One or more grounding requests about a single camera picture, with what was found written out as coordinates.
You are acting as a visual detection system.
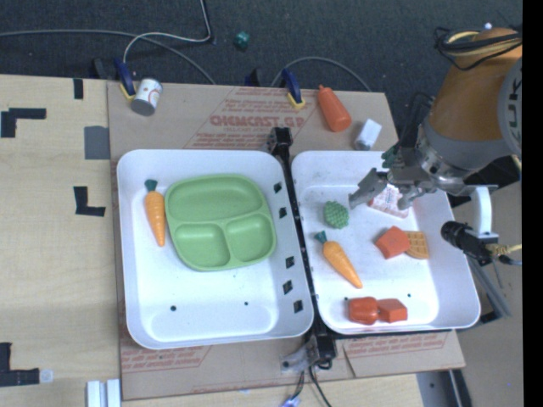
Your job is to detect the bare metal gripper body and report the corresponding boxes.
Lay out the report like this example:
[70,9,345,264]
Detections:
[386,145,467,196]

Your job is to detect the white packet with red print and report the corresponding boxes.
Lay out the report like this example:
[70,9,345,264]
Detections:
[367,184,411,220]

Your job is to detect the green grapes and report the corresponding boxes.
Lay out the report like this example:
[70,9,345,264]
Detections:
[322,200,350,231]

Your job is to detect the orange block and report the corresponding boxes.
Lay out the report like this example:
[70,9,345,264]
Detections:
[375,226,411,260]
[376,298,409,324]

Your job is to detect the orange waffle biscuit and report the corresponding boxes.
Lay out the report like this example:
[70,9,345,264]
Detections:
[405,230,430,260]

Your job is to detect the small white carton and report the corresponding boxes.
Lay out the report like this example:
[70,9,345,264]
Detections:
[354,118,383,152]

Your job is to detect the orange carrot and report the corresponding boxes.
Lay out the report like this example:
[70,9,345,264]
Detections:
[143,179,167,248]
[314,230,364,290]

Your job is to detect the white plastic tray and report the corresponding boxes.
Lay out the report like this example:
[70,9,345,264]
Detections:
[290,149,482,336]
[116,148,315,350]

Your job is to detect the orange bottle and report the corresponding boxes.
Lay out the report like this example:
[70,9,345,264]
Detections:
[316,84,353,133]

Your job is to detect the rounded red-orange block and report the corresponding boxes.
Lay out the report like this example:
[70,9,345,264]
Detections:
[347,296,379,326]

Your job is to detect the brown cardboard board, red print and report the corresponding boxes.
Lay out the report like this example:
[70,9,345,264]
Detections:
[105,81,467,401]

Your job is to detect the green divided plate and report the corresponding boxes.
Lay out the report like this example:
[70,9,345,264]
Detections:
[164,174,277,272]

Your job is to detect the white and orange can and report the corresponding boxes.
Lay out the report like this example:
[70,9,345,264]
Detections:
[130,77,164,117]

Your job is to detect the black cylinder on white bracket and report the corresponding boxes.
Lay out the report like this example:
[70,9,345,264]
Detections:
[439,186,500,263]

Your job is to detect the black block with thin wires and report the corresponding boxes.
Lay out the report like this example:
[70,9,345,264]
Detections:
[266,126,295,157]
[313,332,339,365]

